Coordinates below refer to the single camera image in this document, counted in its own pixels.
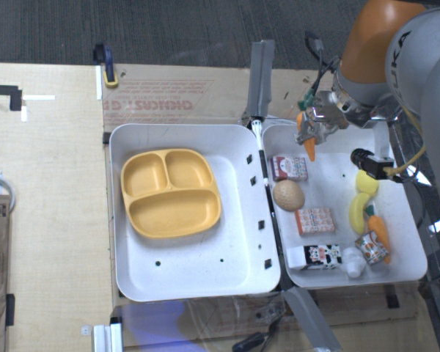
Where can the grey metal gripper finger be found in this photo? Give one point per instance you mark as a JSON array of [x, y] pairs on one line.
[[322, 135], [303, 132]]

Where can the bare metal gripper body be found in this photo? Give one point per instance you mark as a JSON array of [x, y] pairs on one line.
[[333, 112]]

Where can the orange toy carrot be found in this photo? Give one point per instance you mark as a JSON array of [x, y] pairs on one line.
[[378, 227], [309, 150]]

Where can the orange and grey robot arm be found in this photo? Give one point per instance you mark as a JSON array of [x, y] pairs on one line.
[[407, 68]]

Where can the red and white carton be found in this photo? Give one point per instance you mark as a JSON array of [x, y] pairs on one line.
[[289, 168]]

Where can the white plastic tray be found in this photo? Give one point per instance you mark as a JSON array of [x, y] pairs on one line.
[[190, 266], [326, 193]]

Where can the beige round bread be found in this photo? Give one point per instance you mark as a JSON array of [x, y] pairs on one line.
[[288, 195]]

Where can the yellow round toy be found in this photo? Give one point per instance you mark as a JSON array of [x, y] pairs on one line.
[[366, 185]]

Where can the yellow banana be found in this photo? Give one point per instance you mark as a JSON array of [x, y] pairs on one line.
[[356, 213]]

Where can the orange and white carton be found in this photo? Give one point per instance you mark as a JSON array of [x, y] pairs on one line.
[[314, 221]]

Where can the black and white cow carton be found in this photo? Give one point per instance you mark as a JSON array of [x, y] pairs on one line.
[[317, 257]]

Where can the small can with orange print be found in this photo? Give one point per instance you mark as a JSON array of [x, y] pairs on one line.
[[368, 249]]

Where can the clear plastic bottle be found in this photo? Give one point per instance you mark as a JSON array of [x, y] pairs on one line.
[[353, 264]]

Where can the brown cardboard board red print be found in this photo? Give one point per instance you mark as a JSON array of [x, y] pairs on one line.
[[161, 101]]

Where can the yellow divided plate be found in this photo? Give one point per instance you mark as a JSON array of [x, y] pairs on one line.
[[168, 196]]

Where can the black cylinder on white bracket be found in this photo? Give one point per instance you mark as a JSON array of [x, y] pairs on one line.
[[374, 163]]

